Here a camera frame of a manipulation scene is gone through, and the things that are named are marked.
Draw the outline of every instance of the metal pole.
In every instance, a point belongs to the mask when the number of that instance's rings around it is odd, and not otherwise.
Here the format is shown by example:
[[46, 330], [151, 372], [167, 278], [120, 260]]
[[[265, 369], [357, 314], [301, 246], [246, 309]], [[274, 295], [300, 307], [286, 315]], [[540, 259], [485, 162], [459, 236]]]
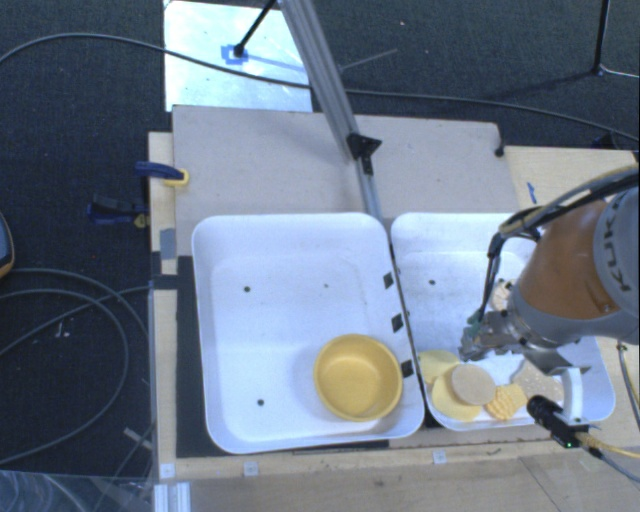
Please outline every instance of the metal pole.
[[607, 20], [609, 18], [609, 1], [610, 0], [602, 0], [602, 5], [600, 6], [600, 26], [598, 27], [596, 54], [593, 67], [591, 68], [591, 72], [598, 76], [601, 76], [604, 72], [602, 69], [602, 46], [604, 44], [604, 34], [607, 30]]
[[249, 42], [249, 39], [251, 39], [251, 36], [256, 31], [256, 29], [260, 26], [260, 23], [262, 23], [262, 20], [269, 13], [269, 11], [275, 5], [275, 3], [276, 3], [276, 0], [269, 0], [267, 2], [267, 5], [263, 7], [262, 11], [256, 18], [256, 21], [253, 22], [253, 25], [251, 25], [251, 28], [249, 29], [249, 31], [242, 38], [242, 41], [240, 41], [237, 45], [233, 47], [233, 55], [235, 55], [236, 57], [242, 57], [242, 54], [244, 53], [244, 47]]
[[313, 3], [311, 0], [278, 0], [278, 3], [336, 143], [346, 158], [356, 159], [366, 211], [382, 221], [378, 192], [370, 161], [367, 162], [370, 154], [364, 158], [354, 156], [347, 141], [350, 136], [359, 135], [360, 131]]

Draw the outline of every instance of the black carpet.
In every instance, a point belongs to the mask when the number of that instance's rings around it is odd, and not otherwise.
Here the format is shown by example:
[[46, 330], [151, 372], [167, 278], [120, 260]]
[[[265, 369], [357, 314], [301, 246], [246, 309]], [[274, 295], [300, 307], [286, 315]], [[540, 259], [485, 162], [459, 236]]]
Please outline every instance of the black carpet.
[[[260, 6], [262, 2], [222, 2]], [[395, 53], [343, 73], [345, 86], [476, 98], [584, 118], [638, 137], [638, 80], [590, 73], [599, 0], [369, 0], [316, 2], [339, 65]], [[640, 3], [612, 2], [603, 52], [610, 69], [638, 73]], [[0, 54], [58, 32], [99, 32], [162, 44], [161, 0], [5, 0]], [[54, 41], [0, 66], [0, 211], [14, 236], [18, 267], [81, 273], [115, 289], [146, 285], [148, 232], [96, 226], [85, 208], [94, 192], [142, 200], [133, 175], [149, 131], [169, 130], [163, 57], [104, 41]], [[507, 144], [589, 147], [608, 130], [493, 106], [352, 96], [354, 111], [492, 121]], [[615, 135], [613, 142], [636, 149]], [[65, 288], [99, 297], [70, 278], [12, 274], [0, 295]], [[145, 293], [130, 300], [146, 319]], [[76, 299], [25, 296], [0, 302], [0, 351]], [[113, 307], [129, 335], [130, 367], [113, 407], [84, 432], [2, 469], [109, 475], [150, 421], [148, 349], [131, 315]], [[78, 313], [0, 356], [0, 461], [54, 440], [109, 400], [123, 368], [118, 330], [103, 313]], [[141, 475], [144, 450], [124, 468]]]

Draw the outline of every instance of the cable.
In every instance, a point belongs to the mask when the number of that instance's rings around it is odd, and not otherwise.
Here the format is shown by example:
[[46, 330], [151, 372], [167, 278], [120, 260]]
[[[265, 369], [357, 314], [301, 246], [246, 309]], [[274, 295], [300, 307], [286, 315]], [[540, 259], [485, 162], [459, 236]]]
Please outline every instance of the cable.
[[632, 452], [629, 450], [625, 450], [624, 448], [618, 448], [617, 446], [612, 446], [610, 444], [605, 443], [604, 441], [600, 441], [599, 439], [593, 437], [588, 432], [576, 432], [576, 439], [580, 441], [584, 446], [589, 448], [595, 448], [596, 450], [604, 450], [607, 452], [617, 453], [618, 455], [624, 455], [625, 457], [629, 457], [631, 459], [640, 459], [639, 452]]
[[[141, 292], [141, 291], [146, 291], [148, 290], [149, 287], [148, 286], [138, 286], [135, 288], [128, 288], [126, 290], [122, 290], [120, 293], [120, 295], [123, 294], [129, 294], [129, 293], [136, 293], [136, 292]], [[5, 296], [4, 295], [0, 295], [0, 300], [4, 299]], [[106, 300], [112, 299], [113, 296], [112, 295], [106, 295], [104, 297], [101, 297], [99, 299], [96, 299], [98, 302], [104, 302]], [[12, 350], [13, 348], [15, 348], [16, 346], [18, 346], [20, 343], [22, 343], [23, 341], [28, 340], [29, 338], [31, 338], [32, 336], [34, 336], [35, 334], [39, 333], [40, 331], [46, 329], [47, 327], [50, 327], [52, 325], [54, 325], [55, 323], [64, 320], [65, 318], [68, 318], [72, 315], [75, 315], [77, 313], [80, 313], [81, 311], [84, 311], [85, 309], [88, 309], [90, 307], [92, 307], [93, 304], [85, 304], [84, 306], [79, 306], [75, 309], [72, 309], [70, 311], [67, 311], [66, 313], [62, 313], [61, 315], [58, 315], [55, 318], [52, 318], [51, 320], [48, 320], [47, 322], [39, 325], [38, 327], [35, 327], [34, 329], [32, 329], [31, 331], [29, 331], [26, 334], [23, 334], [22, 336], [20, 336], [18, 339], [14, 340], [13, 342], [9, 343], [9, 345], [5, 346], [2, 350], [0, 350], [0, 357], [4, 356], [5, 354], [7, 354], [10, 350]]]
[[638, 396], [638, 392], [636, 391], [633, 381], [629, 376], [629, 368], [627, 367], [627, 360], [624, 356], [624, 352], [627, 350], [627, 347], [618, 340], [616, 348], [618, 349], [618, 359], [620, 360], [622, 379], [624, 380], [624, 385], [627, 388], [627, 394], [629, 395], [629, 401], [631, 402], [631, 409], [633, 410], [633, 415], [636, 418], [638, 429], [640, 429], [640, 397]]
[[[13, 507], [15, 506], [15, 504], [18, 503], [18, 499], [20, 498], [20, 486], [18, 485], [18, 479], [16, 478], [16, 474], [13, 471], [6, 472], [5, 477], [11, 480], [11, 487], [12, 487], [11, 490], [14, 492], [13, 499], [11, 500], [9, 505], [7, 505], [7, 507], [5, 508], [5, 510], [11, 511], [13, 510]], [[0, 495], [0, 498], [4, 499], [6, 498], [6, 495]]]
[[[266, 83], [271, 83], [271, 84], [275, 84], [275, 85], [281, 85], [283, 87], [292, 87], [292, 88], [296, 88], [296, 89], [306, 89], [306, 90], [313, 90], [313, 88], [307, 84], [302, 84], [302, 83], [298, 83], [298, 82], [289, 82], [287, 80], [279, 80], [276, 78], [269, 78], [269, 77], [263, 77], [263, 76], [258, 76], [258, 75], [253, 75], [251, 73], [245, 73], [243, 71], [237, 71], [235, 69], [231, 69], [231, 68], [226, 68], [224, 66], [218, 66], [216, 64], [212, 64], [210, 62], [206, 62], [200, 59], [196, 59], [194, 57], [190, 57], [188, 55], [184, 55], [182, 53], [179, 52], [175, 52], [172, 50], [168, 50], [166, 48], [163, 48], [161, 46], [156, 46], [150, 43], [146, 43], [144, 41], [138, 41], [136, 39], [130, 39], [127, 37], [120, 37], [120, 36], [112, 36], [112, 35], [108, 35], [108, 34], [93, 34], [93, 33], [85, 33], [85, 32], [69, 32], [69, 33], [61, 33], [61, 34], [53, 34], [50, 36], [45, 36], [45, 37], [41, 37], [39, 39], [34, 39], [31, 41], [28, 41], [20, 46], [17, 46], [15, 48], [13, 48], [12, 50], [9, 50], [7, 53], [5, 53], [4, 55], [0, 56], [0, 65], [2, 65], [5, 61], [7, 61], [8, 59], [10, 59], [11, 57], [17, 55], [18, 53], [31, 48], [32, 46], [36, 46], [42, 43], [47, 43], [50, 41], [55, 41], [55, 40], [59, 40], [59, 39], [99, 39], [99, 40], [106, 40], [106, 41], [115, 41], [115, 42], [119, 42], [119, 43], [125, 43], [125, 44], [130, 44], [130, 45], [134, 45], [134, 46], [138, 46], [138, 47], [142, 47], [142, 48], [147, 48], [149, 50], [153, 50], [156, 52], [161, 52], [164, 53], [165, 55], [169, 55], [171, 57], [176, 57], [178, 59], [182, 59], [185, 60], [187, 62], [191, 62], [193, 64], [197, 64], [199, 66], [203, 66], [209, 69], [214, 69], [216, 71], [220, 71], [223, 73], [228, 73], [231, 75], [235, 75], [235, 76], [239, 76], [242, 78], [248, 78], [250, 80], [257, 80], [260, 82], [266, 82]], [[460, 98], [460, 97], [456, 97], [456, 96], [442, 96], [442, 95], [431, 95], [431, 94], [420, 94], [420, 93], [401, 93], [401, 92], [384, 92], [384, 91], [374, 91], [374, 90], [366, 90], [366, 89], [352, 89], [352, 88], [345, 88], [345, 92], [347, 94], [350, 95], [358, 95], [358, 96], [375, 96], [375, 97], [385, 97], [385, 98], [399, 98], [399, 99], [414, 99], [414, 100], [429, 100], [429, 101], [449, 101], [449, 102], [454, 102], [454, 103], [469, 103], [469, 104], [475, 104], [475, 105], [484, 105], [484, 106], [490, 106], [490, 107], [498, 107], [498, 108], [505, 108], [505, 109], [512, 109], [512, 110], [520, 110], [523, 112], [529, 112], [532, 114], [537, 114], [537, 115], [543, 115], [543, 116], [548, 116], [548, 117], [555, 117], [557, 119], [562, 119], [565, 121], [570, 121], [570, 122], [574, 122], [574, 123], [578, 123], [578, 124], [582, 124], [585, 126], [590, 126], [592, 128], [597, 128], [599, 130], [603, 130], [606, 132], [610, 132], [610, 133], [615, 133], [621, 137], [624, 137], [626, 139], [632, 140], [634, 142], [640, 142], [640, 139], [638, 139], [638, 137], [620, 131], [620, 130], [616, 130], [614, 128], [610, 128], [608, 126], [605, 126], [603, 124], [600, 123], [595, 123], [593, 121], [588, 121], [586, 119], [582, 119], [579, 117], [575, 117], [575, 116], [570, 116], [570, 115], [566, 115], [566, 114], [561, 114], [558, 112], [551, 112], [548, 110], [543, 110], [543, 109], [539, 109], [539, 108], [535, 108], [535, 107], [527, 107], [524, 105], [515, 105], [512, 103], [504, 103], [504, 102], [500, 102], [500, 101], [493, 101], [493, 100], [482, 100], [482, 99], [473, 99], [473, 98]]]
[[18, 292], [12, 292], [12, 293], [8, 293], [6, 295], [2, 295], [0, 296], [0, 300], [5, 300], [5, 299], [9, 299], [12, 297], [19, 297], [19, 296], [25, 296], [25, 295], [34, 295], [34, 294], [45, 294], [45, 295], [62, 295], [62, 296], [68, 296], [68, 297], [73, 297], [79, 300], [84, 300], [87, 302], [91, 302], [92, 305], [94, 305], [95, 307], [97, 307], [98, 309], [100, 309], [112, 322], [113, 324], [116, 326], [118, 333], [120, 335], [120, 338], [122, 340], [122, 348], [123, 348], [123, 368], [122, 368], [122, 373], [120, 375], [120, 379], [118, 381], [118, 384], [116, 386], [115, 391], [112, 393], [111, 397], [109, 398], [109, 400], [106, 402], [106, 404], [98, 411], [98, 413], [96, 413], [91, 419], [89, 419], [88, 421], [86, 421], [85, 423], [83, 423], [82, 425], [80, 425], [79, 427], [77, 427], [76, 429], [72, 430], [71, 432], [68, 432], [67, 434], [58, 437], [57, 439], [54, 439], [53, 441], [49, 441], [45, 444], [42, 444], [40, 446], [37, 446], [35, 448], [31, 448], [29, 450], [25, 450], [23, 452], [14, 454], [14, 455], [10, 455], [9, 457], [5, 457], [3, 459], [0, 459], [0, 466], [8, 464], [10, 462], [14, 462], [16, 460], [22, 459], [24, 457], [27, 457], [29, 455], [33, 455], [35, 453], [39, 453], [41, 451], [47, 450], [53, 446], [57, 446], [60, 443], [71, 439], [72, 437], [75, 437], [76, 435], [78, 435], [80, 432], [83, 432], [84, 430], [86, 430], [87, 428], [89, 428], [91, 425], [93, 425], [96, 421], [98, 421], [100, 418], [102, 418], [106, 412], [111, 408], [111, 406], [114, 404], [114, 402], [116, 401], [116, 399], [120, 396], [120, 393], [122, 392], [122, 388], [124, 387], [124, 383], [125, 380], [127, 378], [127, 375], [129, 373], [129, 340], [127, 338], [127, 334], [124, 331], [122, 324], [120, 323], [120, 321], [116, 318], [116, 316], [107, 308], [105, 307], [103, 304], [101, 304], [99, 301], [95, 300], [92, 297], [89, 297], [88, 295], [84, 295], [81, 293], [76, 293], [76, 292], [71, 292], [68, 290], [58, 290], [58, 289], [49, 289], [49, 288], [43, 288], [43, 289], [39, 289], [39, 290], [23, 290], [23, 291], [18, 291]]
[[[589, 181], [581, 183], [546, 205], [517, 212], [500, 224], [498, 232], [489, 243], [489, 250], [487, 251], [489, 263], [487, 264], [482, 302], [472, 316], [472, 322], [477, 325], [484, 318], [487, 304], [491, 297], [491, 291], [493, 290], [500, 269], [500, 252], [506, 240], [526, 235], [533, 239], [533, 241], [537, 241], [537, 229], [544, 224], [585, 204], [597, 199], [603, 199], [609, 195], [617, 194], [633, 186], [638, 186], [638, 164], [626, 165], [601, 174]], [[564, 201], [587, 190], [589, 194], [586, 196], [579, 198], [567, 206], [562, 206]]]
[[639, 75], [634, 75], [633, 73], [625, 73], [624, 71], [614, 71], [613, 69], [609, 69], [603, 66], [602, 64], [600, 64], [600, 69], [609, 75], [624, 76], [627, 78], [635, 78], [635, 79], [640, 78]]
[[55, 477], [51, 477], [49, 475], [42, 475], [45, 480], [48, 480], [51, 484], [53, 484], [64, 496], [76, 507], [80, 512], [87, 512], [87, 507], [85, 507], [78, 496], [73, 494], [69, 489], [67, 489], [64, 485], [62, 485]]
[[603, 188], [604, 186], [613, 183], [615, 180], [623, 180], [627, 177], [634, 176], [637, 180], [637, 175], [638, 164], [626, 165], [604, 173], [594, 179], [578, 185], [570, 191], [562, 194], [560, 197], [557, 197], [550, 203], [534, 209], [530, 213], [526, 214], [523, 219], [517, 219], [517, 223], [512, 220], [514, 218], [512, 217], [511, 219], [500, 225], [499, 231], [505, 237], [514, 236], [515, 234], [526, 231], [531, 227], [535, 227], [536, 224], [540, 222], [546, 214], [555, 210], [564, 201], [576, 196], [577, 194], [580, 194], [586, 190], [591, 190], [591, 195], [593, 195], [595, 192], [597, 192], [598, 188]]
[[151, 422], [151, 425], [149, 425], [147, 430], [145, 430], [144, 433], [140, 436], [140, 439], [138, 439], [138, 441], [136, 441], [136, 444], [133, 446], [133, 448], [131, 448], [131, 450], [129, 450], [129, 453], [127, 453], [125, 458], [122, 460], [122, 462], [118, 466], [118, 469], [116, 469], [116, 472], [113, 474], [113, 476], [111, 478], [109, 478], [109, 483], [105, 487], [104, 491], [102, 491], [102, 494], [100, 495], [100, 498], [98, 499], [98, 501], [96, 502], [95, 506], [93, 507], [92, 512], [97, 512], [97, 510], [100, 508], [100, 505], [102, 505], [102, 502], [104, 501], [105, 497], [107, 496], [107, 492], [113, 486], [113, 483], [115, 482], [116, 478], [118, 478], [120, 476], [120, 473], [122, 473], [122, 471], [124, 470], [126, 465], [129, 463], [129, 461], [131, 460], [133, 455], [143, 445], [143, 443], [145, 442], [146, 438], [151, 434], [151, 432], [153, 432], [153, 429], [155, 428], [155, 425], [156, 425], [155, 422]]
[[138, 313], [136, 313], [136, 310], [133, 309], [131, 304], [129, 304], [129, 302], [120, 293], [115, 291], [113, 288], [107, 286], [106, 284], [101, 283], [100, 281], [96, 281], [95, 279], [92, 279], [87, 276], [83, 276], [82, 274], [78, 274], [76, 272], [69, 272], [67, 270], [57, 270], [53, 268], [15, 268], [12, 270], [12, 273], [14, 274], [48, 274], [48, 275], [58, 276], [58, 277], [69, 277], [71, 279], [77, 279], [87, 284], [96, 286], [97, 288], [100, 288], [101, 290], [107, 292], [112, 297], [118, 299], [118, 301], [125, 308], [127, 308], [129, 313], [131, 313], [136, 323], [140, 327], [140, 330], [144, 334], [145, 338], [149, 337], [149, 332], [147, 331], [146, 325], [144, 324], [144, 322], [142, 321]]
[[633, 480], [634, 482], [638, 482], [640, 483], [640, 476], [634, 475], [633, 473], [631, 473], [630, 471], [626, 470], [625, 468], [623, 468], [622, 466], [620, 466], [620, 464], [614, 462], [613, 460], [611, 460], [609, 457], [607, 457], [606, 455], [602, 454], [600, 457], [598, 457], [602, 462], [608, 464], [609, 466], [611, 466], [613, 469], [615, 469], [616, 471], [618, 471], [619, 473], [622, 473], [624, 476], [626, 476], [628, 479]]

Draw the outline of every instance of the yellow plate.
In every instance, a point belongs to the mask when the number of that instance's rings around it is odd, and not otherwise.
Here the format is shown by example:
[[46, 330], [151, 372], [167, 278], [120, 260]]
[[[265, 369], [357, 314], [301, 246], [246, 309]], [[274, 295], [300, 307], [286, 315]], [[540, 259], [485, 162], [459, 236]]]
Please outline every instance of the yellow plate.
[[327, 343], [316, 358], [313, 380], [327, 409], [350, 421], [382, 418], [402, 395], [402, 372], [393, 353], [361, 334]]

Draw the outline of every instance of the food item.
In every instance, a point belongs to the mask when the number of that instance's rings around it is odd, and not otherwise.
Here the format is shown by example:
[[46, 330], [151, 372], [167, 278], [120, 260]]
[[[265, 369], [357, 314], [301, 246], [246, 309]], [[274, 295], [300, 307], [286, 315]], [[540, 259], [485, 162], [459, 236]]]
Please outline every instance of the food item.
[[491, 416], [499, 420], [508, 420], [527, 403], [527, 397], [518, 384], [498, 386], [493, 400], [485, 405]]
[[427, 384], [433, 384], [440, 375], [460, 364], [458, 356], [446, 350], [425, 350], [418, 354], [418, 361]]
[[451, 388], [462, 402], [470, 405], [485, 405], [496, 393], [493, 377], [474, 364], [459, 364], [451, 370]]
[[562, 383], [545, 375], [526, 359], [511, 382], [519, 384], [527, 398], [542, 395], [553, 402], [564, 399]]
[[502, 311], [507, 309], [507, 301], [509, 295], [511, 295], [511, 288], [513, 287], [513, 280], [504, 281], [498, 280], [491, 292], [491, 298], [489, 299], [489, 305], [494, 311]]
[[482, 410], [479, 405], [469, 405], [458, 399], [451, 387], [451, 370], [435, 379], [431, 400], [438, 411], [458, 421], [473, 421]]

